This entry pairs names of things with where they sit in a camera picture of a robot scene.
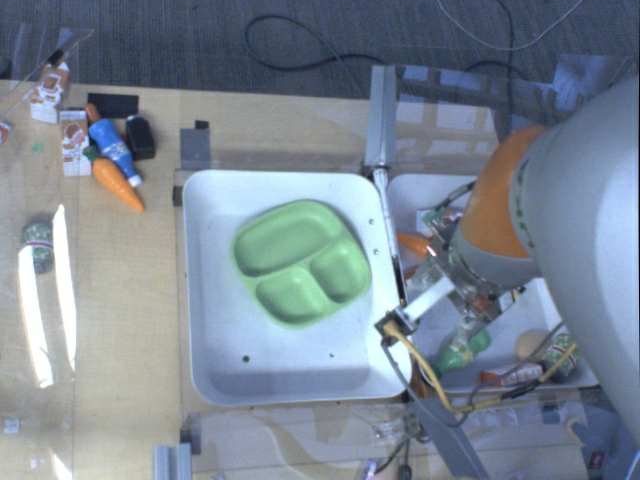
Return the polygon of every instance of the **green plate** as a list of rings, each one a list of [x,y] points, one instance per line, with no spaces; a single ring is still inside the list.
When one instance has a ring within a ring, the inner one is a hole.
[[[231,246],[236,271],[276,323],[314,324],[369,288],[369,263],[351,232],[328,206],[301,200],[241,227]]]

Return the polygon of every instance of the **white cable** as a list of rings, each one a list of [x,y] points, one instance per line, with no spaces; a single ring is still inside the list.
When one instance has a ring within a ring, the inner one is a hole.
[[[582,2],[584,2],[585,0],[578,0],[573,7],[571,7],[571,9],[569,9],[566,13],[564,13],[562,15],[562,17],[560,17],[558,20],[554,21],[551,25],[549,25],[546,29],[544,29],[544,31],[538,36],[536,37],[533,41],[524,44],[522,46],[516,46],[513,48],[505,48],[502,46],[496,46],[493,45],[491,43],[487,43],[486,41],[483,41],[482,39],[480,39],[478,36],[476,36],[475,34],[473,34],[472,32],[470,32],[468,29],[466,29],[464,26],[462,26],[460,24],[460,22],[458,20],[456,20],[453,16],[451,16],[451,14],[449,13],[449,11],[447,11],[444,8],[444,5],[442,5],[442,2],[440,0],[436,0],[438,2],[438,6],[440,7],[440,10],[444,13],[444,15],[449,18],[449,20],[455,25],[457,26],[460,30],[462,30],[465,34],[467,34],[471,39],[477,41],[478,43],[480,43],[483,46],[486,46],[487,48],[491,48],[492,50],[496,50],[499,52],[517,52],[520,50],[524,50],[525,48],[529,48],[530,46],[533,46],[534,44],[536,44],[538,41],[540,41],[540,39],[542,39],[548,32],[550,32],[551,30],[553,30],[555,27],[557,27],[560,23],[562,23],[565,19],[567,19],[567,17],[573,12],[575,11],[580,4],[582,4]]]

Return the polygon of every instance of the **green can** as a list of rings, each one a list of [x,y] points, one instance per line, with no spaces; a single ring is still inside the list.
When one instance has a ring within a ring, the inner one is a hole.
[[[540,365],[544,371],[549,370],[556,362],[560,360],[567,349],[573,345],[573,338],[566,333],[558,334],[549,345],[549,348],[542,356]],[[571,373],[576,369],[578,360],[580,359],[580,351],[575,349],[569,357],[562,363],[560,368],[553,374],[551,380],[554,382],[565,382]]]
[[[29,224],[22,228],[22,246],[32,247],[36,274],[46,274],[53,269],[53,230],[49,224]]]

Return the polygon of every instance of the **toy carrot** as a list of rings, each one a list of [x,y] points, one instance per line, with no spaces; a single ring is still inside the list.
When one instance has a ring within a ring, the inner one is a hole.
[[[396,237],[398,238],[398,242],[422,259],[425,259],[429,254],[429,244],[431,240],[428,238],[417,235],[407,235],[406,233],[400,233],[400,231],[396,232]]]
[[[111,193],[118,196],[131,208],[139,212],[144,211],[144,204],[133,187],[126,180],[120,169],[109,158],[95,158],[93,148],[88,148],[85,155],[93,162],[93,176]]]

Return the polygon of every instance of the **dark floor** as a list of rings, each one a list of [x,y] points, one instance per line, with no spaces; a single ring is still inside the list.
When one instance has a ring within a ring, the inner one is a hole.
[[[509,45],[509,21],[495,0],[442,1],[483,40]],[[578,0],[502,1],[512,15],[517,46]],[[537,44],[514,52],[513,65],[519,76],[551,82],[563,53],[626,56],[637,64],[639,9],[639,0],[586,0]],[[55,46],[61,28],[89,28],[94,34],[78,57],[81,82],[359,96],[335,62],[285,73],[252,59],[243,28],[264,13],[305,22],[340,53],[366,53],[390,64],[463,70],[478,61],[508,60],[507,53],[485,48],[457,29],[436,0],[0,0],[0,54],[14,61],[18,76],[33,57],[42,58]],[[275,63],[304,63],[328,54],[310,34],[283,21],[259,24],[251,40]],[[370,61],[346,65],[368,92]],[[479,69],[505,72],[501,66]]]

